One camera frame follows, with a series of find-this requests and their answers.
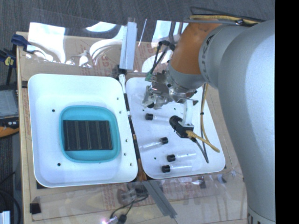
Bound black block with thin wires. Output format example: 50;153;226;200
111;65;128;78
135;183;149;197

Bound black cylinder on white bracket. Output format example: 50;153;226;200
169;98;199;139

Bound white plastic tray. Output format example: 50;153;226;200
27;73;139;188
125;77;226;180

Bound teal plastic dish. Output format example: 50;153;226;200
58;105;121;164

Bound thin black and white rod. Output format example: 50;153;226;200
118;73;147;182

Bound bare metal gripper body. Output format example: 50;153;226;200
146;72;199;104

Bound brown cardboard board, red print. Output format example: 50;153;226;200
15;31;249;222

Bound black ribbed rack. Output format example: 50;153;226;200
63;119;114;152

